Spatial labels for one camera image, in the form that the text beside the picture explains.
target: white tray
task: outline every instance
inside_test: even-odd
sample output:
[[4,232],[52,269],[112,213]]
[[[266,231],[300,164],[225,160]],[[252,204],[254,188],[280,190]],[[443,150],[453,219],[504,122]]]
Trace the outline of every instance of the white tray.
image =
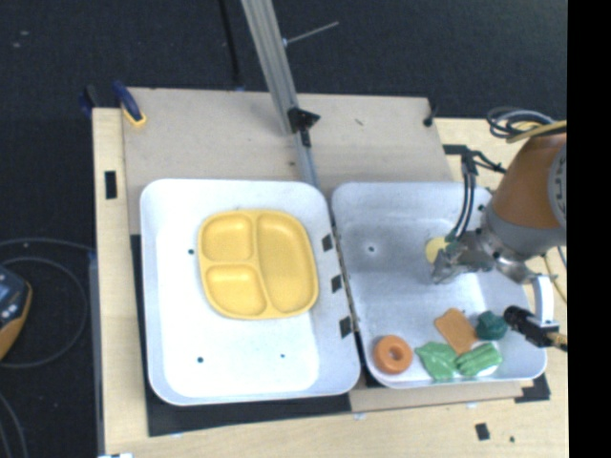
[[[307,312],[285,319],[244,321],[218,313],[206,300],[197,259],[201,223],[239,209],[284,211],[304,226],[316,260],[319,297]],[[162,179],[140,198],[144,307],[149,380],[178,406],[336,395],[360,374],[331,234],[327,202],[300,182]]]
[[[486,205],[490,197],[478,188],[475,207]],[[451,307],[464,311],[474,326],[486,310],[502,315],[508,305],[528,307],[522,286],[497,271],[462,275],[448,284],[432,283],[425,245],[450,232],[462,199],[463,185],[453,182],[349,183],[333,194],[339,245],[367,365],[385,386],[529,380],[545,368],[545,350],[514,331],[495,343],[503,363],[477,378],[457,376],[436,383],[416,355],[410,368],[398,375],[383,373],[373,363],[375,344],[388,334],[401,337],[412,348],[429,341],[444,343],[433,321]],[[470,228],[479,221],[475,208]]]

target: toy donut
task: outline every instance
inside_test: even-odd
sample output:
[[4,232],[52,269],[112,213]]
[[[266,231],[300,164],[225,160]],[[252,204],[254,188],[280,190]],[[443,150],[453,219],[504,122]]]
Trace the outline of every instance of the toy donut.
[[401,373],[409,368],[412,359],[410,346],[398,336],[385,336],[373,348],[373,361],[384,373]]

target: yellow plate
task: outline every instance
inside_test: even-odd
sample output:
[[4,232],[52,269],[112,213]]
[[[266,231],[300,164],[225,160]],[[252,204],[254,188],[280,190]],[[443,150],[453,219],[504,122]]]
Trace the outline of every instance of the yellow plate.
[[304,226],[279,211],[240,210],[204,221],[198,235],[206,298],[235,319],[307,311],[318,298],[316,263]]

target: dark background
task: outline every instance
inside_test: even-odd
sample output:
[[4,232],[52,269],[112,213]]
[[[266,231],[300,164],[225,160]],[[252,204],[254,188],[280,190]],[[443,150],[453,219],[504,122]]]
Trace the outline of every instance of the dark background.
[[[299,93],[426,96],[441,116],[483,117],[513,105],[566,118],[568,0],[274,0],[283,36],[332,30],[288,47]],[[219,0],[0,0],[0,240],[45,236],[95,245],[91,124],[78,95],[111,83],[265,90],[239,0],[226,0],[242,76],[234,80]],[[84,252],[0,248],[57,260],[87,283]],[[65,344],[82,304],[44,265],[14,265],[31,281],[31,317],[6,361]],[[62,359],[0,368],[0,392],[30,455],[96,455],[91,326]],[[0,406],[13,454],[14,426]]]

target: wooden table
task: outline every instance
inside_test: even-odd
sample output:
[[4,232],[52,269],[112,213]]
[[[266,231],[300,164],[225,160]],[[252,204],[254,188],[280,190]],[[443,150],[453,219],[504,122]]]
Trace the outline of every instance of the wooden table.
[[[94,111],[106,453],[129,452],[136,458],[568,456],[567,355],[555,349],[548,350],[545,370],[551,398],[540,402],[517,404],[512,398],[516,389],[521,392],[532,382],[482,387],[459,396],[413,392],[399,405],[386,402],[388,393],[364,391],[359,394],[363,399],[355,397],[359,412],[150,437],[130,249],[130,235],[138,232],[139,190],[158,175],[298,178],[291,142],[277,132],[267,94],[132,91],[148,116],[141,130],[118,109]],[[483,120],[437,118],[423,131],[424,99],[300,95],[300,101],[323,117],[312,140],[327,195],[350,180],[460,180],[458,158],[446,158],[442,143],[466,144],[504,165],[520,147],[493,138]],[[116,192],[107,190],[113,176]],[[478,184],[494,188],[498,181],[498,174],[480,170]],[[558,254],[550,253],[549,262],[566,292]],[[546,271],[543,260],[534,261],[533,268]],[[556,319],[567,332],[566,302],[558,293],[556,303]],[[363,411],[376,405],[381,410]],[[489,439],[478,437],[476,425],[485,425]]]

